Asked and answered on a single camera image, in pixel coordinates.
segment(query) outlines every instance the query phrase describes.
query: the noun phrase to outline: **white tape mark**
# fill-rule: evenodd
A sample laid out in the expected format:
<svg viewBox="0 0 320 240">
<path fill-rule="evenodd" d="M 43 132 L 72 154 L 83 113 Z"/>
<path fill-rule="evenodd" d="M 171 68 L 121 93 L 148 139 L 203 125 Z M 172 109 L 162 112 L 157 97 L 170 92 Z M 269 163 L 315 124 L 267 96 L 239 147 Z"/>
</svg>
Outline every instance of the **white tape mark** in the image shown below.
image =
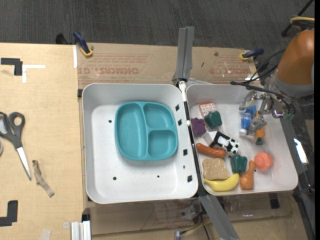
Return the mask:
<svg viewBox="0 0 320 240">
<path fill-rule="evenodd" d="M 73 45 L 73 67 L 76 69 L 78 67 L 78 53 L 77 46 Z"/>
<path fill-rule="evenodd" d="M 22 83 L 27 82 L 27 69 L 45 69 L 46 65 L 22 65 Z"/>
<path fill-rule="evenodd" d="M 49 240 L 51 236 L 51 231 L 44 229 L 42 231 L 42 234 L 40 236 L 39 240 Z"/>
</svg>

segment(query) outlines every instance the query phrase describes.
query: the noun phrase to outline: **toy bread slice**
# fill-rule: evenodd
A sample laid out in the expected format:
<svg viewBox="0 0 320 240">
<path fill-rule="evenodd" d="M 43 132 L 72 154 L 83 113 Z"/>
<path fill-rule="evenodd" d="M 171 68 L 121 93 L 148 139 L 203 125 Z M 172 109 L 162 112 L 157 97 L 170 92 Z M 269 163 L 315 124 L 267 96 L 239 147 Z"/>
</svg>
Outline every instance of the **toy bread slice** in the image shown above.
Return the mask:
<svg viewBox="0 0 320 240">
<path fill-rule="evenodd" d="M 208 158 L 202 161 L 203 177 L 210 181 L 226 180 L 229 172 L 226 168 L 225 160 L 222 158 Z"/>
</svg>

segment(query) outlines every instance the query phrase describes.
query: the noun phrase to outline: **gray floor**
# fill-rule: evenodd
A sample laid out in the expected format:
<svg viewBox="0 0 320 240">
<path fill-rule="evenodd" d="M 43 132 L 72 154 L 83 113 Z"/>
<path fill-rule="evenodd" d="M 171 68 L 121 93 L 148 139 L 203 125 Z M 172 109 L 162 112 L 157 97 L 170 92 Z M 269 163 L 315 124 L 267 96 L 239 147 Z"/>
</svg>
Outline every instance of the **gray floor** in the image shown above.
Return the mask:
<svg viewBox="0 0 320 240">
<path fill-rule="evenodd" d="M 74 43 L 72 34 L 79 31 L 93 43 L 177 46 L 179 28 L 194 26 L 193 46 L 262 48 L 265 52 L 258 60 L 263 61 L 286 48 L 299 32 L 292 27 L 287 36 L 281 35 L 308 1 L 0 0 L 0 43 L 55 44 L 58 33 Z M 315 2 L 303 16 L 315 17 Z M 270 65 L 279 59 L 274 57 Z M 303 108 L 296 118 L 295 131 L 303 140 L 304 119 L 314 119 L 313 106 Z M 314 149 L 308 152 L 314 157 Z M 301 212 L 311 238 L 303 205 Z"/>
</svg>

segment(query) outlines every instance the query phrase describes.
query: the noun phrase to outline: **blue clamp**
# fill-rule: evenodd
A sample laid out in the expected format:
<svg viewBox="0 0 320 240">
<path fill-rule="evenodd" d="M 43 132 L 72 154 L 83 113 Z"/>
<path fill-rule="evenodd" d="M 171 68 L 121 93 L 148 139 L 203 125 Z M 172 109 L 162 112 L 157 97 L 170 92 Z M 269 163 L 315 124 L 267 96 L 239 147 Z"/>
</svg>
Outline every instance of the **blue clamp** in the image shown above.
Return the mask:
<svg viewBox="0 0 320 240">
<path fill-rule="evenodd" d="M 78 31 L 73 32 L 74 40 L 80 45 L 80 51 L 84 56 L 90 57 L 92 55 L 92 50 L 88 47 L 86 40 L 81 36 Z"/>
<path fill-rule="evenodd" d="M 255 49 L 255 50 L 250 50 L 247 53 L 241 53 L 239 55 L 240 60 L 243 62 L 248 61 L 251 57 L 257 57 L 259 55 L 264 54 L 265 50 L 264 49 Z"/>
</svg>

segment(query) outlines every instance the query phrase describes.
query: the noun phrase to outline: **toy orange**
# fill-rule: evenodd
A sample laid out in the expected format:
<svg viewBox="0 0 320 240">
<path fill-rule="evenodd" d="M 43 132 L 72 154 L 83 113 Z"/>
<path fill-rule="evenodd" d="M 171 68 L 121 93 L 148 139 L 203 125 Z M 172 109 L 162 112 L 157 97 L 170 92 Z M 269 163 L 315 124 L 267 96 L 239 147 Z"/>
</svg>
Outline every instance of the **toy orange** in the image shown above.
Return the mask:
<svg viewBox="0 0 320 240">
<path fill-rule="evenodd" d="M 254 163 L 259 170 L 264 171 L 272 166 L 274 159 L 267 152 L 258 152 L 254 157 Z"/>
</svg>

